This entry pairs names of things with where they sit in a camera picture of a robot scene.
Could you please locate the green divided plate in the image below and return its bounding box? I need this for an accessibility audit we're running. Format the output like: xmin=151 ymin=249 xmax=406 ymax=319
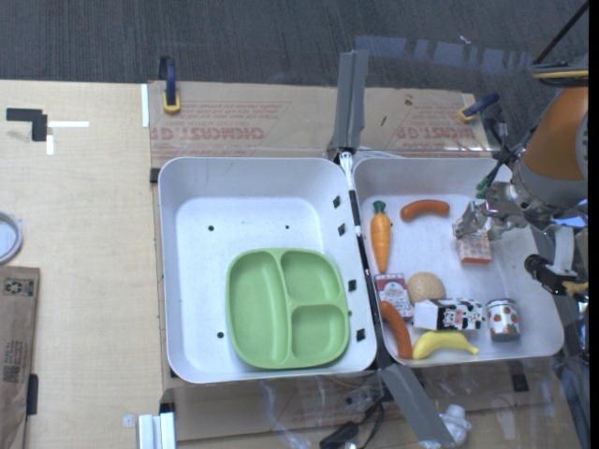
xmin=226 ymin=247 xmax=352 ymax=370

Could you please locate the white ring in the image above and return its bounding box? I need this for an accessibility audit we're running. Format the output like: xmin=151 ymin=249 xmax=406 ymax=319
xmin=0 ymin=210 xmax=24 ymax=267

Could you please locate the brown cardboard board, red print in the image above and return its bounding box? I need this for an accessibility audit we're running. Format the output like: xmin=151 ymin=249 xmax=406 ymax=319
xmin=147 ymin=80 xmax=565 ymax=442

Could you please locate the cow print milk carton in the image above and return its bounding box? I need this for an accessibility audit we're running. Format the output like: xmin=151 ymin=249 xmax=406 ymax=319
xmin=412 ymin=297 xmax=486 ymax=333

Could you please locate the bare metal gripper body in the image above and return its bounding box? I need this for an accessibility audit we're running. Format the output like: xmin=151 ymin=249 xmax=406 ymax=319
xmin=484 ymin=181 xmax=533 ymax=229

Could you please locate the orange and white packet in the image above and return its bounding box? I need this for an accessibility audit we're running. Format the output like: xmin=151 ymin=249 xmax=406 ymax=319
xmin=457 ymin=230 xmax=493 ymax=266

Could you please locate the brown paper envelope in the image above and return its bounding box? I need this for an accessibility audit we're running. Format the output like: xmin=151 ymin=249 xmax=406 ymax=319
xmin=0 ymin=265 xmax=41 ymax=449

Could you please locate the red and white carton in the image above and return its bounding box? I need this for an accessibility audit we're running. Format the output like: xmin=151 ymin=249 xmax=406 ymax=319
xmin=373 ymin=272 xmax=416 ymax=323

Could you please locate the yellow banana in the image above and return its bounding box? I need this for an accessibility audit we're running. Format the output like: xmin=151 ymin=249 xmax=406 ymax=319
xmin=411 ymin=329 xmax=481 ymax=361

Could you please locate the white can with orange print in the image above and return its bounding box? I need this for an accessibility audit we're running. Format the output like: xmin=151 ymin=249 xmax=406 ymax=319
xmin=486 ymin=297 xmax=521 ymax=343

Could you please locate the orange carrot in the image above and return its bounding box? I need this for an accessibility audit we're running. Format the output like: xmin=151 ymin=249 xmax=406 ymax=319
xmin=370 ymin=200 xmax=393 ymax=275

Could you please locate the tan round bread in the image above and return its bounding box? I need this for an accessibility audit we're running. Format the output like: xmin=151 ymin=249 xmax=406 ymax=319
xmin=405 ymin=271 xmax=447 ymax=307

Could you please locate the white plastic tray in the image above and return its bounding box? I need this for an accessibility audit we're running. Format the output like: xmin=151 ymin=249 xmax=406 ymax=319
xmin=351 ymin=156 xmax=566 ymax=369
xmin=157 ymin=156 xmax=378 ymax=385

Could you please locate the orange sausage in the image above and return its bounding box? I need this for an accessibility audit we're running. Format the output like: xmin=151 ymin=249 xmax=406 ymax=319
xmin=378 ymin=299 xmax=415 ymax=361
xmin=400 ymin=198 xmax=451 ymax=223

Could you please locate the crumpled white paper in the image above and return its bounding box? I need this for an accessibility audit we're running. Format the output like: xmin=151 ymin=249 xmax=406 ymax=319
xmin=438 ymin=403 xmax=473 ymax=445

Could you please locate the thin black and white rod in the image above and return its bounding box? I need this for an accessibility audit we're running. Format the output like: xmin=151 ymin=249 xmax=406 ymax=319
xmin=338 ymin=151 xmax=392 ymax=369

